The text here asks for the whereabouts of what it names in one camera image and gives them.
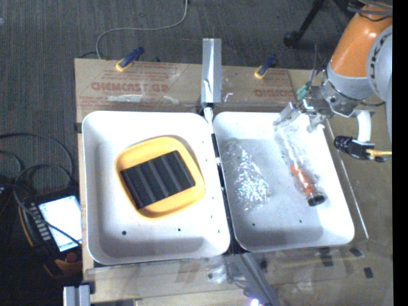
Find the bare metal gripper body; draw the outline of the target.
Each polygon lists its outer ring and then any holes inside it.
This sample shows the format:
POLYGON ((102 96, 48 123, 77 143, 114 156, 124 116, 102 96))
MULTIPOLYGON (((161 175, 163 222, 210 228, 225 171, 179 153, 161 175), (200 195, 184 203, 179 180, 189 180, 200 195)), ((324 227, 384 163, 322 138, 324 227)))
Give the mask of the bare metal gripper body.
POLYGON ((357 117, 362 112, 368 112, 370 116, 375 114, 373 108, 360 108, 360 103, 360 100, 351 99, 329 85, 320 85, 310 86, 302 99, 302 108, 307 113, 324 115, 327 118, 334 115, 357 117))

